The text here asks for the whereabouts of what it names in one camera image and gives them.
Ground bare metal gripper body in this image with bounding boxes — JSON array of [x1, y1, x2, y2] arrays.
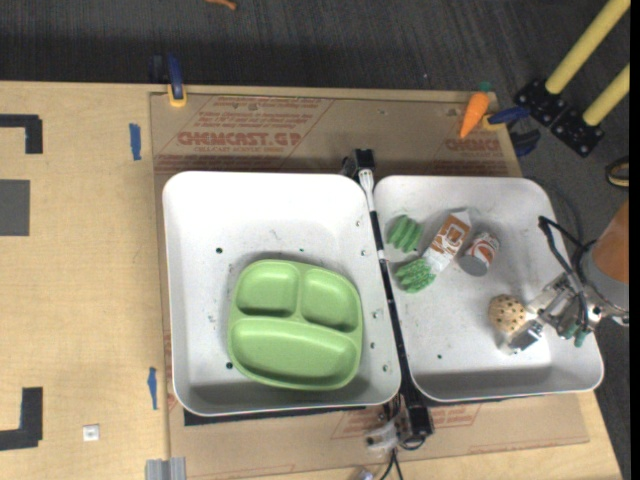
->
[[530, 271, 603, 341]]

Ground tan dotted biscuit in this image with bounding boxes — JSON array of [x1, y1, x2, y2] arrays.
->
[[488, 294, 528, 335]]

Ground orange and white can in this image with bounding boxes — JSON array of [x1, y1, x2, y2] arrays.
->
[[458, 231, 501, 277]]

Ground white plastic tray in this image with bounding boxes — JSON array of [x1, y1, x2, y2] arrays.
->
[[161, 170, 403, 418], [372, 174, 605, 403]]

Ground white and orange carton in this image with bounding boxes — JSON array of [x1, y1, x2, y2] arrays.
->
[[422, 209, 474, 273]]

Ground green ribbed pea pod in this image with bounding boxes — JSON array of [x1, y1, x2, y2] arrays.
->
[[385, 214, 425, 253], [394, 256, 437, 294]]

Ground thin black and white rod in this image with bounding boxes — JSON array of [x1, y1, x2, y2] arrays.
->
[[358, 166, 420, 411]]

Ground orange carrot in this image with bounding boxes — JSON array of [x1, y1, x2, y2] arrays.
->
[[458, 81, 494, 140]]

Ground green divided plate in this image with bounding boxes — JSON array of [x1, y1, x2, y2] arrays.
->
[[226, 259, 365, 392]]

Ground brown cardboard board red print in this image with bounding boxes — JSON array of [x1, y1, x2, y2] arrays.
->
[[148, 85, 591, 475]]

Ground black block with thin wires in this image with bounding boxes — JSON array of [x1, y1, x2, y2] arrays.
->
[[402, 403, 435, 439], [343, 148, 376, 177]]

